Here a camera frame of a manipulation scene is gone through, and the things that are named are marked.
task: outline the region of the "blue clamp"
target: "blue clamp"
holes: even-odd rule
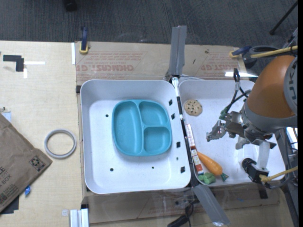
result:
[[[242,48],[240,48],[240,49],[237,49],[237,50],[235,50],[235,51],[230,51],[230,52],[229,52],[229,56],[230,56],[231,58],[238,58],[239,55],[244,56],[248,51],[250,51],[250,48],[251,48],[251,46],[248,45],[248,46],[244,46],[244,47],[242,47]]]
[[[82,42],[80,43],[79,51],[81,54],[87,54],[87,52],[89,51],[89,45],[87,43],[87,28],[82,27],[81,30],[83,31],[83,34],[82,34]]]

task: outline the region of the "blue plate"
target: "blue plate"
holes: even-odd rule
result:
[[[125,100],[115,105],[112,132],[116,147],[129,156],[154,156],[171,146],[166,109],[151,100]]]

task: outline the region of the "yellow cable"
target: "yellow cable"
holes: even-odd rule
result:
[[[287,48],[280,49],[280,50],[269,51],[269,52],[265,52],[265,53],[252,54],[252,55],[250,55],[250,57],[251,58],[265,57],[265,56],[281,54],[281,53],[285,53],[285,52],[289,52],[289,51],[294,51],[294,50],[297,50],[297,49],[298,49],[298,46],[295,45],[295,46],[287,47]]]
[[[286,170],[286,171],[280,172],[280,173],[278,173],[278,174],[276,174],[276,175],[273,175],[273,176],[269,176],[269,177],[268,177],[268,176],[265,176],[265,175],[259,175],[259,177],[261,178],[261,181],[262,181],[262,182],[269,182],[269,181],[275,179],[275,178],[278,177],[278,176],[281,176],[281,175],[284,175],[284,174],[287,174],[287,173],[290,173],[290,172],[294,172],[294,171],[296,171],[296,170],[298,170],[298,166],[293,167],[293,168],[291,168],[291,169],[288,169],[288,170]]]

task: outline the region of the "white tray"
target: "white tray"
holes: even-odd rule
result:
[[[90,80],[82,85],[80,96],[84,176],[92,192],[168,190],[188,185],[191,174],[187,150],[176,94],[170,83],[164,80]],[[156,156],[134,157],[116,148],[112,137],[112,111],[117,103],[127,99],[153,100],[166,108],[172,129],[172,145],[168,151]]]
[[[241,81],[244,91],[252,89],[253,85],[254,83],[251,81]],[[255,161],[258,159],[259,146],[249,144],[244,145],[243,149],[236,150],[238,136],[232,139],[226,133],[221,139],[210,142],[206,140],[206,133],[212,131],[212,127],[219,120],[221,110],[231,102],[234,89],[233,80],[185,80],[179,84],[182,106],[187,100],[196,99],[203,107],[199,116],[191,116],[183,109],[185,124],[191,124],[197,150],[217,161],[223,167],[223,172],[229,176],[225,182],[217,177],[216,182],[211,183],[211,186],[251,182],[241,164],[243,159],[248,157]],[[238,100],[231,107],[230,112],[239,112],[244,103],[243,99],[244,97]],[[276,143],[275,136],[269,141]],[[269,176],[285,171],[285,164],[278,145],[270,150],[267,169]]]

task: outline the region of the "white ring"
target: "white ring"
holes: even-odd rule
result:
[[[48,148],[47,146],[47,143],[49,141],[49,139],[54,135],[54,134],[57,134],[57,133],[64,133],[64,134],[67,134],[69,135],[72,140],[73,140],[73,146],[72,146],[72,149],[67,152],[66,154],[62,154],[62,155],[58,155],[58,154],[54,154],[53,152],[50,151],[50,149]],[[51,132],[48,133],[48,135],[46,136],[45,140],[44,140],[44,148],[47,152],[48,155],[50,155],[51,157],[53,158],[56,158],[56,159],[64,159],[66,157],[69,157],[76,149],[76,146],[77,146],[77,140],[76,140],[76,137],[75,135],[70,132],[69,130],[66,130],[66,129],[56,129],[56,130],[53,130]]]

